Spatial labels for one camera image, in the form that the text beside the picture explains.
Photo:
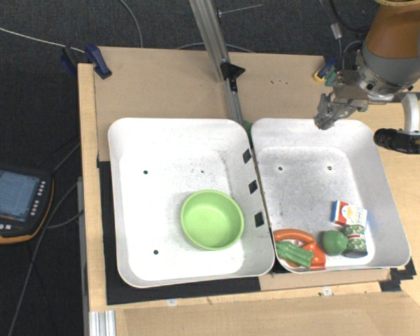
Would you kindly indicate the orange carrot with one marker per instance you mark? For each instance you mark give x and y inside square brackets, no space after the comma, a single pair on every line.
[318,257]

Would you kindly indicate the white and red carton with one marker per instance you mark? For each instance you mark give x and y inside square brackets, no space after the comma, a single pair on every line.
[348,213]

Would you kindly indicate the white plastic tray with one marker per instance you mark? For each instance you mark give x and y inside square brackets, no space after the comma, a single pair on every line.
[301,187]
[161,205]

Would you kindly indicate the orange sausage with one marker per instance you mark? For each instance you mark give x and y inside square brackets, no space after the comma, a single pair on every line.
[292,234]

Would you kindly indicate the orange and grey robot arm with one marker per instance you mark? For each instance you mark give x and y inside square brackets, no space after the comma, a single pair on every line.
[393,30]

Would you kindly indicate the green ball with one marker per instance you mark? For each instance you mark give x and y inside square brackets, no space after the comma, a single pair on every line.
[334,243]

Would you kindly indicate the green bowl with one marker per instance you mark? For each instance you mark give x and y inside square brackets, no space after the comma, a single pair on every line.
[211,220]

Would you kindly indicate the green bean pods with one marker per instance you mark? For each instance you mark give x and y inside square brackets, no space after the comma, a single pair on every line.
[295,254]

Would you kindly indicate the black cylinder on white bracket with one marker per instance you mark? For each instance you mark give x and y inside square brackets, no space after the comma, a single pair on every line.
[399,140]

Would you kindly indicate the green and white can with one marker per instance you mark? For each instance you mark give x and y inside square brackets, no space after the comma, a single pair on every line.
[355,240]

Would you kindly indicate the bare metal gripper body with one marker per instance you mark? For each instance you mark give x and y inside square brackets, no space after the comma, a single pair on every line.
[351,91]

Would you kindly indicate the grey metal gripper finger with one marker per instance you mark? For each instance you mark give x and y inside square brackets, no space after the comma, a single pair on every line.
[322,115]
[343,113]

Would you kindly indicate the pale wood board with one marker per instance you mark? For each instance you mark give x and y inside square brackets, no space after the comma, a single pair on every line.
[168,86]

